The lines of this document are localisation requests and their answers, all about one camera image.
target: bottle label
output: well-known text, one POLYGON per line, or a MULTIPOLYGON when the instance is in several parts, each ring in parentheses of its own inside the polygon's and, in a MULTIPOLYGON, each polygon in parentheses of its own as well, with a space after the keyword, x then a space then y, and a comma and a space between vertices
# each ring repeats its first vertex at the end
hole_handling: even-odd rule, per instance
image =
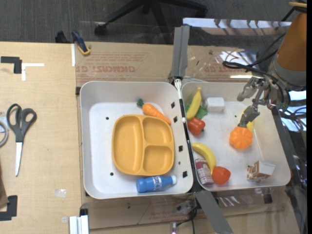
POLYGON ((153 182, 154 182, 154 191, 162 188, 161 177, 159 176, 153 177, 153 182))

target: wooden table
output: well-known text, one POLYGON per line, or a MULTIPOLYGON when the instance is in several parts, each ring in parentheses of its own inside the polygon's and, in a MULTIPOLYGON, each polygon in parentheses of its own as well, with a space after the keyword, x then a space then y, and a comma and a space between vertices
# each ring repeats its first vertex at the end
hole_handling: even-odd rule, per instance
MULTIPOLYGON (((19 57, 27 67, 26 81, 13 65, 0 63, 0 116, 13 103, 37 112, 26 134, 18 177, 15 177, 15 135, 9 132, 0 148, 2 180, 7 195, 18 196, 17 216, 0 222, 1 234, 66 234, 66 217, 79 216, 81 207, 76 69, 72 45, 0 42, 0 56, 19 57), (59 196, 57 190, 66 194, 59 196)), ((281 211, 226 217, 234 233, 300 233, 289 200, 281 211)), ((90 233, 168 233, 169 223, 91 230, 90 233)), ((196 233, 213 233, 208 220, 195 220, 196 233)), ((191 222, 179 233, 192 233, 191 222)))

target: toy pepper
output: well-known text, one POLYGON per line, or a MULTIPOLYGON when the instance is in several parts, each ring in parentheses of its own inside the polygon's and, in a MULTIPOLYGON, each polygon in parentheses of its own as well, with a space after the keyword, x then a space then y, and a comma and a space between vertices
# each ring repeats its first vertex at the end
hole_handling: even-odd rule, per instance
POLYGON ((202 121, 201 119, 198 119, 196 117, 193 117, 191 120, 188 121, 187 123, 187 127, 189 129, 189 131, 197 136, 199 135, 201 132, 204 131, 204 127, 206 126, 206 123, 204 121, 202 121))

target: gray carpet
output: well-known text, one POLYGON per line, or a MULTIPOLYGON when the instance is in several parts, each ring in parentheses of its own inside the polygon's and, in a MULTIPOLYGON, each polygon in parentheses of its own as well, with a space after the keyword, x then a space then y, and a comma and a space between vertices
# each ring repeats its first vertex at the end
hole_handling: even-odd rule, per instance
MULTIPOLYGON (((82 21, 102 21, 111 12, 131 0, 0 0, 0 41, 55 42, 63 31, 72 40, 73 29, 86 27, 82 21)), ((193 0, 208 8, 206 18, 282 20, 291 7, 290 0, 193 0)), ((184 17, 195 17, 196 11, 162 4, 169 27, 179 27, 184 17)), ((116 23, 141 25, 142 31, 157 25, 154 15, 141 8, 118 19, 116 23)), ((123 38, 127 27, 115 32, 123 38)))

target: orange divided plate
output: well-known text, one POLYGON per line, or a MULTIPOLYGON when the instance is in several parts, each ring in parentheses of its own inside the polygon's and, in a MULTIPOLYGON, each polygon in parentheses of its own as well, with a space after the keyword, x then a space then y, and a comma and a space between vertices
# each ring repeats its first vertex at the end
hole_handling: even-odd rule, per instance
POLYGON ((157 117, 124 115, 114 124, 112 155, 115 166, 125 174, 163 175, 175 159, 172 129, 157 117))

